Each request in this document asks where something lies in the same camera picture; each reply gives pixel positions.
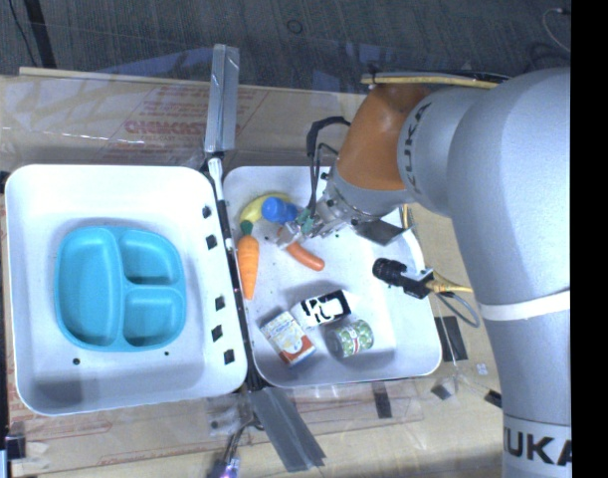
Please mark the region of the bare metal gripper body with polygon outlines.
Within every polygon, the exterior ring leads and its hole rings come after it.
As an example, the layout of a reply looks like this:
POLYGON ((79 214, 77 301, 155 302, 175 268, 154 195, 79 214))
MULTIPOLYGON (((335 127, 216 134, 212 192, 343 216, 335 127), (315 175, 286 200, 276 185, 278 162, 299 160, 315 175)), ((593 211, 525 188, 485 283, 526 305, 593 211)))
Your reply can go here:
POLYGON ((325 237, 344 226, 361 223, 364 214, 338 194, 324 194, 298 216, 300 231, 306 238, 325 237))

